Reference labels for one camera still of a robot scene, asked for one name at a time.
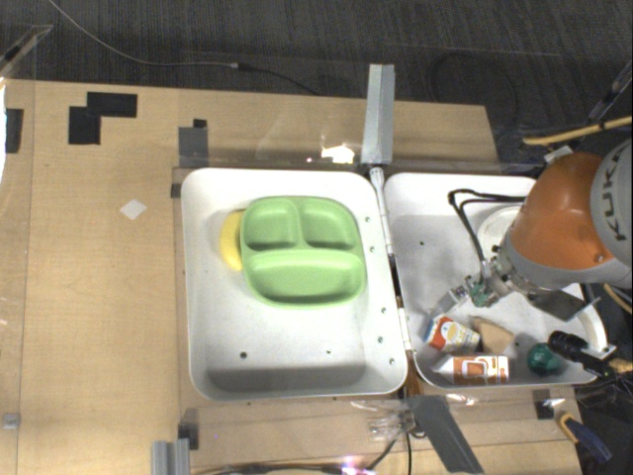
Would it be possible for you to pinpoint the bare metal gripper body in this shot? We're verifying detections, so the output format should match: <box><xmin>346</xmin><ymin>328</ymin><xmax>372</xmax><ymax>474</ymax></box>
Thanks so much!
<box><xmin>463</xmin><ymin>258</ymin><xmax>515</xmax><ymax>310</ymax></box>

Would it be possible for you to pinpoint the orange carton with yellow print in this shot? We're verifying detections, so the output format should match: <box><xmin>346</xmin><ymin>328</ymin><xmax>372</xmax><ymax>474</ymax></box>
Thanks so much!
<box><xmin>423</xmin><ymin>313</ymin><xmax>483</xmax><ymax>354</ymax></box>

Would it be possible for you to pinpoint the white plastic tray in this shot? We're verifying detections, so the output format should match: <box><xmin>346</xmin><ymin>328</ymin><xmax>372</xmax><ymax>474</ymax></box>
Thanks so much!
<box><xmin>383</xmin><ymin>172</ymin><xmax>602</xmax><ymax>390</ymax></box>
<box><xmin>180</xmin><ymin>166</ymin><xmax>409</xmax><ymax>403</ymax></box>

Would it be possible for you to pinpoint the white round bowl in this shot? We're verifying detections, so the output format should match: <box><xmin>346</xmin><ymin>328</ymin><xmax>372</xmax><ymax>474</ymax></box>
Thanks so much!
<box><xmin>477</xmin><ymin>205</ymin><xmax>524</xmax><ymax>252</ymax></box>

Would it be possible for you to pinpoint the white carton with orange print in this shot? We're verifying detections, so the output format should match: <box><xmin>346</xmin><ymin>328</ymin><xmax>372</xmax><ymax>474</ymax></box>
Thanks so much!
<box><xmin>430</xmin><ymin>353</ymin><xmax>510</xmax><ymax>386</ymax></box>

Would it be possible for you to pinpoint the green broccoli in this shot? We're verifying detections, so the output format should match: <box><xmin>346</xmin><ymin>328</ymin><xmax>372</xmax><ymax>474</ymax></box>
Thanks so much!
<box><xmin>526</xmin><ymin>342</ymin><xmax>565</xmax><ymax>378</ymax></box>

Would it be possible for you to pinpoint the green divided plate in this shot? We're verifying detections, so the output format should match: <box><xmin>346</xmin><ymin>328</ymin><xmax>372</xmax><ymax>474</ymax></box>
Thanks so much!
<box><xmin>238</xmin><ymin>195</ymin><xmax>368</xmax><ymax>309</ymax></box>

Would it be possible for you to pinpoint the yellow banana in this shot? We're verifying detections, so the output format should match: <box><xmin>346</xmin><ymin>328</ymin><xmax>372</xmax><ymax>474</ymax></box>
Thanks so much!
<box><xmin>219</xmin><ymin>210</ymin><xmax>246</xmax><ymax>272</ymax></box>

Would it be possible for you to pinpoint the black cylinder on white bracket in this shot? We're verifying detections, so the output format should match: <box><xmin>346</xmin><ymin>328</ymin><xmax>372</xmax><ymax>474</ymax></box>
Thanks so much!
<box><xmin>547</xmin><ymin>298</ymin><xmax>618</xmax><ymax>376</ymax></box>

